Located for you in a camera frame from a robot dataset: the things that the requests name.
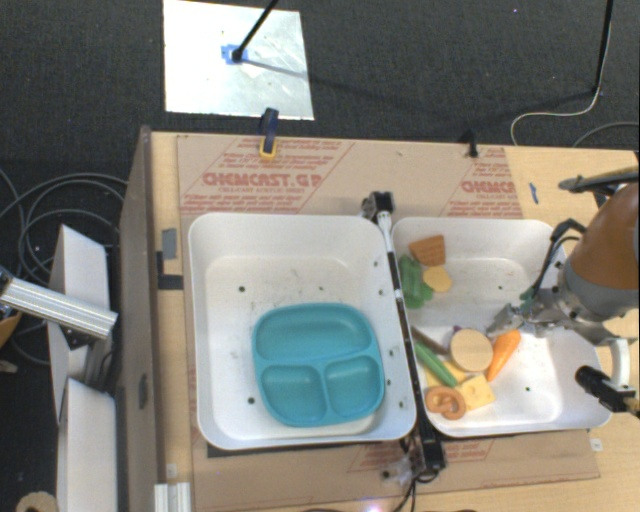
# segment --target tape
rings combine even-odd
[[[16,512],[59,512],[58,503],[51,494],[32,492],[20,500]]]

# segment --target black carpet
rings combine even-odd
[[[219,2],[264,6],[265,2]],[[282,0],[301,13],[315,121],[282,121],[282,135],[511,144],[509,126],[532,110],[591,102],[601,0]],[[254,133],[257,121],[164,111],[159,0],[0,0],[0,168],[18,192],[76,172],[126,178],[141,125],[157,130]],[[602,95],[587,115],[525,119],[521,144],[570,146],[600,125],[638,121],[640,3],[618,0]],[[636,128],[584,146],[637,149]],[[118,205],[69,189],[50,206]],[[0,179],[0,212],[12,200]],[[0,265],[15,268],[17,212],[0,219]],[[98,239],[91,223],[72,224]],[[52,250],[56,219],[37,233]],[[23,346],[47,357],[42,333]],[[9,346],[0,359],[0,511],[34,490],[55,490],[56,433],[48,369]]]

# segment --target black cord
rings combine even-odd
[[[588,131],[587,133],[585,133],[584,135],[580,136],[578,139],[575,140],[575,142],[573,144],[571,144],[572,148],[577,148],[580,144],[582,144],[585,140],[587,140],[589,137],[591,137],[592,135],[595,135],[596,133],[600,133],[601,131],[604,130],[609,130],[611,128],[619,128],[619,127],[635,127],[638,128],[638,126],[640,126],[640,124],[638,124],[635,121],[618,121],[615,123],[608,123],[608,124],[603,124],[602,126],[598,126],[597,128],[594,128],[593,130]]]
[[[422,476],[418,476],[416,478],[416,482],[418,482],[419,484],[430,484],[431,482],[433,482],[436,478],[438,478],[440,473],[436,473],[434,475],[430,475],[428,478],[427,477],[422,477]]]
[[[560,250],[560,247],[562,246],[562,244],[564,244],[565,242],[568,242],[569,240],[573,240],[577,242],[580,240],[580,238],[578,238],[577,236],[565,236],[560,240],[553,242],[549,246],[549,250],[547,251],[547,255],[544,259],[544,263],[542,264],[542,270],[540,271],[540,275],[538,276],[538,279],[536,279],[536,282],[533,284],[533,296],[535,296],[540,290],[540,286],[542,286],[542,281],[544,280],[544,276],[547,273],[547,270],[549,270],[551,263],[553,263],[553,260],[555,259],[558,253],[558,250]]]
[[[407,502],[409,501],[409,498],[411,498],[411,512],[413,512],[416,508],[416,478],[414,478],[411,481],[411,484],[409,485],[409,489],[407,490],[407,493],[404,495],[404,498],[402,499],[402,501],[398,504],[398,506],[396,508],[393,509],[392,512],[400,512],[404,506],[407,504]]]
[[[86,180],[86,179],[70,179],[68,181],[63,181],[61,183],[55,184],[51,187],[49,187],[48,189],[46,189],[44,192],[42,192],[37,199],[33,202],[33,204],[31,205],[31,208],[29,209],[29,212],[27,213],[27,217],[26,217],[26,224],[29,224],[29,222],[31,221],[31,217],[33,216],[36,208],[40,205],[40,203],[51,193],[64,188],[64,187],[69,187],[69,186],[88,186],[88,187],[96,187],[96,188],[100,188],[106,192],[108,192],[109,194],[111,194],[113,197],[115,197],[120,205],[122,205],[122,203],[124,202],[124,197],[118,193],[118,191],[116,191],[114,188],[110,187],[109,185],[105,185],[104,183],[101,183],[99,181],[92,181],[92,180]],[[23,226],[22,231],[27,231],[28,232],[28,228],[25,228]],[[41,268],[41,270],[43,270],[46,274],[49,273],[49,270],[44,267],[41,263],[40,260],[38,258],[38,256],[35,254],[32,246],[31,246],[31,240],[29,238],[29,235],[27,233],[27,236],[25,238],[25,247],[27,249],[27,251],[29,252],[29,255],[31,256],[31,258],[36,262],[36,264]]]
[[[515,127],[516,127],[516,124],[518,124],[522,119],[525,119],[527,117],[543,117],[543,116],[577,117],[590,112],[596,106],[596,103],[598,102],[598,98],[600,97],[600,91],[602,90],[602,73],[604,71],[604,64],[606,63],[607,57],[609,55],[610,42],[611,42],[611,32],[608,32],[607,37],[605,39],[604,46],[602,48],[602,65],[598,73],[598,83],[594,90],[593,99],[591,100],[591,103],[589,104],[589,106],[578,112],[527,112],[526,114],[520,114],[511,122],[511,127],[509,129],[509,133],[511,135],[511,141],[513,142],[514,146],[518,145],[518,141],[516,140],[516,135],[515,135]]]
[[[41,203],[47,196],[49,196],[51,193],[57,190],[60,190],[63,187],[71,187],[71,186],[87,187],[88,186],[93,188],[99,188],[107,192],[108,194],[110,194],[115,199],[117,199],[119,203],[122,203],[124,201],[123,196],[116,189],[102,182],[106,181],[106,182],[114,183],[117,185],[126,186],[127,185],[126,181],[113,176],[106,175],[106,174],[76,173],[76,174],[70,174],[67,176],[61,176],[58,178],[47,180],[43,183],[40,183],[32,187],[30,190],[28,190],[23,194],[18,194],[13,182],[2,169],[0,169],[0,178],[2,178],[2,180],[7,184],[11,192],[11,195],[13,196],[13,200],[9,203],[9,205],[6,206],[0,212],[0,221],[2,221],[4,217],[13,208],[17,208],[19,218],[20,218],[20,230],[19,230],[20,233],[19,233],[18,243],[17,243],[17,253],[18,253],[19,263],[17,265],[17,271],[15,273],[16,276],[21,276],[24,272],[32,280],[37,281],[40,284],[43,284],[44,286],[48,285],[48,283],[44,279],[42,279],[37,273],[44,272],[46,275],[50,274],[50,270],[48,267],[50,263],[53,261],[53,257],[41,259],[36,254],[36,251],[34,250],[31,244],[31,238],[29,235],[30,235],[31,228],[35,224],[52,216],[62,216],[62,215],[83,216],[107,226],[110,229],[110,233],[112,237],[112,240],[111,240],[112,250],[117,251],[117,247],[119,243],[118,228],[114,224],[109,222],[107,219],[105,219],[104,217],[101,217],[96,213],[93,213],[91,211],[84,210],[84,209],[66,208],[66,209],[56,209],[56,210],[47,211],[35,218],[34,218],[34,215],[35,215],[36,209],[41,205]],[[25,214],[24,203],[31,200],[34,196],[36,197],[31,202],[31,206],[28,213]],[[33,262],[35,263],[35,266],[32,266],[29,263],[28,258],[33,260]],[[23,357],[25,360],[29,361],[30,363],[33,363],[38,366],[50,366],[50,362],[44,359],[35,357],[32,354],[30,354],[28,351],[24,350],[24,348],[20,346],[20,344],[18,343],[17,338],[29,332],[39,330],[45,325],[46,325],[46,322],[41,322],[36,326],[16,332],[11,337],[11,342],[10,342],[10,345],[21,357]],[[116,348],[117,347],[114,347],[113,350],[111,350],[110,352],[108,352],[103,356],[100,362],[100,369],[99,369],[100,374],[104,373],[105,364],[107,363],[109,358],[111,358],[112,360],[114,359]]]
[[[11,347],[13,347],[13,349],[17,352],[17,354],[19,356],[21,356],[23,359],[26,359],[30,363],[33,363],[33,364],[35,364],[37,366],[47,366],[48,367],[48,366],[51,366],[51,362],[50,361],[47,361],[46,359],[40,359],[39,357],[36,357],[36,356],[30,354],[29,352],[27,352],[23,347],[21,347],[18,344],[18,341],[16,339],[16,338],[18,338],[20,336],[24,336],[25,334],[29,334],[31,332],[40,330],[43,327],[45,327],[45,325],[46,325],[46,322],[42,321],[38,325],[34,325],[32,327],[28,327],[26,329],[23,329],[21,331],[13,333],[13,335],[11,336],[10,344],[11,344]]]
[[[29,234],[29,230],[37,223],[41,222],[42,220],[49,218],[49,217],[53,217],[53,216],[59,216],[59,215],[80,215],[80,216],[84,216],[84,217],[89,217],[97,222],[100,222],[102,224],[104,224],[107,227],[110,227],[111,229],[114,229],[117,233],[119,233],[118,228],[116,228],[113,224],[111,224],[111,222],[109,222],[108,220],[106,220],[105,218],[101,217],[100,215],[97,215],[93,212],[87,211],[87,210],[78,210],[78,209],[73,209],[73,208],[65,208],[65,209],[60,209],[60,210],[53,210],[47,213],[43,213],[42,215],[39,215],[38,217],[36,217],[35,219],[30,219],[29,222],[27,223],[27,225],[25,226],[25,228],[22,230],[22,233],[20,233],[20,237],[18,238],[18,258],[20,259],[20,262],[22,263],[22,265],[25,267],[24,270],[25,272],[35,281],[38,281],[40,284],[47,286],[48,283],[47,281],[45,281],[44,279],[42,279],[41,277],[39,277],[35,272],[32,272],[31,269],[29,268],[29,264],[26,261],[25,258],[25,254],[24,254],[24,240],[25,237],[28,236]]]

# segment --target blue plate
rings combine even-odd
[[[256,323],[252,350],[262,400],[286,425],[353,421],[375,411],[384,396],[378,341],[351,306],[273,309]]]

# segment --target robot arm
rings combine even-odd
[[[497,335],[528,325],[537,336],[544,336],[551,329],[563,327],[576,331],[594,345],[609,344],[614,354],[613,378],[582,367],[576,373],[576,380],[612,411],[630,411],[638,416],[635,391],[624,385],[622,377],[625,372],[628,375],[628,344],[636,340],[619,338],[603,325],[638,307],[637,171],[631,173],[631,180],[635,183],[615,193],[611,191],[612,197],[603,203],[586,229],[569,220],[554,230],[541,276],[523,294],[519,307],[507,304],[498,313],[488,334]],[[601,181],[597,181],[599,191]],[[580,185],[582,190],[588,190],[584,180]],[[553,254],[571,228],[580,231],[582,237],[568,260],[563,265],[556,264],[557,284],[541,288]]]

